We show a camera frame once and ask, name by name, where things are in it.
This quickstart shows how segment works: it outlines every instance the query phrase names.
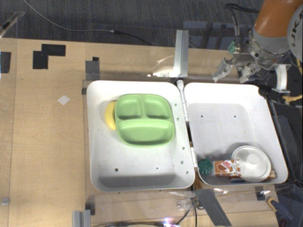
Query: green plate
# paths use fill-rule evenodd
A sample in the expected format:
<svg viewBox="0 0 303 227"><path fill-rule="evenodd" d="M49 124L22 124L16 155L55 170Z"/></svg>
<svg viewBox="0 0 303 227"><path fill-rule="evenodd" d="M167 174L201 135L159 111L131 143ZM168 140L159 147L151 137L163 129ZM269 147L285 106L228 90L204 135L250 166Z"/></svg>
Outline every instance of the green plate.
<svg viewBox="0 0 303 227"><path fill-rule="evenodd" d="M153 94L121 96L115 108L116 130L129 146L161 146L175 137L175 124L168 101Z"/></svg>

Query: wooden tabletop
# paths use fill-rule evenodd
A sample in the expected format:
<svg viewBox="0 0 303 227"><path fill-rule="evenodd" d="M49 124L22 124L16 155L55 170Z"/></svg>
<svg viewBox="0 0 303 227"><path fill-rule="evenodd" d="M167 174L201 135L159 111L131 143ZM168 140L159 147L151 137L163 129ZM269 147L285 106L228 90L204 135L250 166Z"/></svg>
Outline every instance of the wooden tabletop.
<svg viewBox="0 0 303 227"><path fill-rule="evenodd" d="M9 205L0 206L0 226L71 227L72 212L83 211L89 196L95 196L103 203L101 208L109 211L92 216L95 224L135 215L138 219L155 218L162 193L145 192L149 208L138 211L140 192L118 197L118 193L109 195L91 187L86 173L81 90L85 61L92 57L99 57L100 74L145 77L170 70L174 48L26 39L1 39L0 43L1 51L12 53L11 70L0 78L0 197L10 198ZM33 51L41 51L42 44L66 45L66 55L49 56L47 70L34 70ZM209 79L223 57L230 55L190 49L188 72ZM236 77L233 71L229 79ZM70 99L65 105L58 102L62 96ZM275 196L273 186L265 190ZM253 187L229 191L238 193L219 200L233 226L277 226L274 212L265 201L257 201ZM184 214L177 210L173 198L161 203L173 217ZM114 210L120 209L124 212L115 214ZM205 210L199 210L198 215L198 226L213 226ZM188 216L183 227L194 226L193 211Z"/></svg>

